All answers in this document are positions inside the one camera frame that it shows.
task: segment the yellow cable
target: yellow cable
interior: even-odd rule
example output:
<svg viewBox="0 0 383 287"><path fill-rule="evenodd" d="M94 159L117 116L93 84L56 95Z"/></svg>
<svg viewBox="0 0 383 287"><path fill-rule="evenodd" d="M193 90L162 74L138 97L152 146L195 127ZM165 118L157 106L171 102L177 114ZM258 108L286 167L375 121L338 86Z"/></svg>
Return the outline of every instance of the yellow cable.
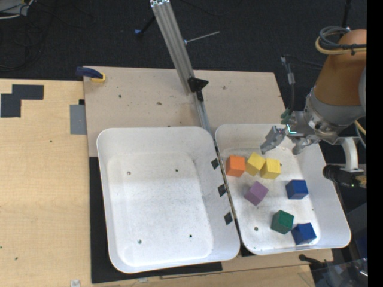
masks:
<svg viewBox="0 0 383 287"><path fill-rule="evenodd" d="M361 131L362 134L364 134L365 137L367 137L367 131L360 125L360 123L357 120L355 120L354 123L358 127L359 131Z"/></svg>
<svg viewBox="0 0 383 287"><path fill-rule="evenodd" d="M334 49L334 50L326 50L326 49L323 49L319 45L319 40L320 40L320 37L318 37L317 40L315 41L315 48L317 48L317 50L323 54L340 55L340 54L347 54L347 53L352 53L352 52L366 52L367 51L367 48L355 48L355 49L341 49L340 48L340 49Z"/></svg>

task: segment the white tray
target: white tray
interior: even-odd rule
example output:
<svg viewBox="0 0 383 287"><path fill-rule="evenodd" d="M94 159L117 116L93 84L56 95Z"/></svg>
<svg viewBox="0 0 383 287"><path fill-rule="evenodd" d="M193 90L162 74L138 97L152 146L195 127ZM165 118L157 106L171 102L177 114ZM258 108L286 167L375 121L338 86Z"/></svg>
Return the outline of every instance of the white tray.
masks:
<svg viewBox="0 0 383 287"><path fill-rule="evenodd" d="M211 135L106 129L97 139L110 260L125 273L234 258L239 236Z"/></svg>
<svg viewBox="0 0 383 287"><path fill-rule="evenodd" d="M262 155L260 144L276 124L225 124L215 134L223 163L229 155L246 159L252 152ZM238 220L244 246L258 255L295 250L342 248L351 240L351 232L331 181L322 175L326 165L318 144L306 147L299 155L293 155L294 144L285 138L277 148L268 151L264 158L278 159L281 174L275 179L264 179L258 173L245 172L241 177L227 176L234 212ZM305 179L309 194L301 200L289 200L285 185L292 179ZM244 198L255 181L269 189L258 206ZM285 235L272 230L273 215L280 209L294 215L293 227L310 222L317 238L309 244L296 245L291 233Z"/></svg>

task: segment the blue cube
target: blue cube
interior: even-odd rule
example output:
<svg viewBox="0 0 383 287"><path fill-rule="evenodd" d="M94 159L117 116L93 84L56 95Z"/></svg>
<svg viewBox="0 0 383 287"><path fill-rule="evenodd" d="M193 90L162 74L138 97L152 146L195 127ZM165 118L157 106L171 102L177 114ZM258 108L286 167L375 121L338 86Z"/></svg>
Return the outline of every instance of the blue cube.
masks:
<svg viewBox="0 0 383 287"><path fill-rule="evenodd" d="M309 243L317 238L311 223L297 224L297 226L291 230L291 233L296 245Z"/></svg>
<svg viewBox="0 0 383 287"><path fill-rule="evenodd" d="M304 179L292 179L286 185L286 192L289 199L300 200L309 193Z"/></svg>

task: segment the cube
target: cube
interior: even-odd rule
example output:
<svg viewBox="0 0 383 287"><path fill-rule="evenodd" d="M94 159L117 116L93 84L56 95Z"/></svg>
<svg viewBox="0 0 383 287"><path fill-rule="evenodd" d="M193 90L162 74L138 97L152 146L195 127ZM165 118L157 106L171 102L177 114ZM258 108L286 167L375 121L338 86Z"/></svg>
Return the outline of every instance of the cube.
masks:
<svg viewBox="0 0 383 287"><path fill-rule="evenodd" d="M297 226L291 230L291 233L296 245L309 243L317 238L311 223L297 224Z"/></svg>
<svg viewBox="0 0 383 287"><path fill-rule="evenodd" d="M287 234L293 228L294 216L283 210L277 211L271 223L271 229L281 234Z"/></svg>
<svg viewBox="0 0 383 287"><path fill-rule="evenodd" d="M242 156L230 155L226 160L225 170L226 175L241 176L246 170L245 158Z"/></svg>
<svg viewBox="0 0 383 287"><path fill-rule="evenodd" d="M267 158L261 168L261 177L264 179L275 179L281 174L281 163L279 160Z"/></svg>
<svg viewBox="0 0 383 287"><path fill-rule="evenodd" d="M265 162L266 160L262 156L257 153L251 153L250 157L246 161L246 172L252 176L256 175L261 170Z"/></svg>
<svg viewBox="0 0 383 287"><path fill-rule="evenodd" d="M247 191L244 197L252 204L257 206L259 203L261 203L268 191L269 190L265 186L263 186L260 182L256 181L253 184L253 186L250 187L250 189Z"/></svg>
<svg viewBox="0 0 383 287"><path fill-rule="evenodd" d="M309 194L304 179L292 179L286 184L287 197L292 200L300 200Z"/></svg>

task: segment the wooden table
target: wooden table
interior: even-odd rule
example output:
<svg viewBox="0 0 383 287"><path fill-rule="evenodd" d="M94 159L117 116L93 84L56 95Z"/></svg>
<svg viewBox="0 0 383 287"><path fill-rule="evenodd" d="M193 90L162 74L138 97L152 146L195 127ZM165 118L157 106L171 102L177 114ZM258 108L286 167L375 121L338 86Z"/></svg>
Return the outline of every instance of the wooden table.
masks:
<svg viewBox="0 0 383 287"><path fill-rule="evenodd" d="M309 265L298 259L299 252L251 257L238 255L231 261L222 262L223 271L219 273L92 284L89 157L97 156L94 145L97 133L116 123L129 127L186 126L198 122L192 102L177 98L183 96L177 87L182 90L175 70L94 68L106 73L104 85L96 85L88 79L84 82L0 80L0 93L11 93L13 84L44 85L44 100L22 100L20 118L0 118L2 286L69 287L71 281L75 283L74 280L80 280L81 287L122 287L139 285L140 282L145 282L144 286L313 284ZM273 74L195 73L197 77L210 82L204 89L204 96L212 129L234 121L279 122L284 105ZM132 81L137 80L141 82L141 88L129 89ZM173 88L173 93L168 93L164 82L168 83L170 89ZM159 92L155 88L158 86L165 88ZM249 86L254 93L244 92ZM142 95L144 91L147 92L146 97ZM69 106L78 104L79 99L84 98L88 136L72 135ZM123 104L119 106L110 102L110 99L126 101L120 101ZM184 104L183 111L175 112L173 105L180 103ZM155 116L152 120L156 121L149 122L148 113L153 112L153 108L156 111L164 109L169 112L168 117L160 121ZM247 109L247 114L238 114L238 110L243 108ZM134 109L142 114L131 114L135 112ZM312 250L309 256L320 261L333 259L330 249Z"/></svg>

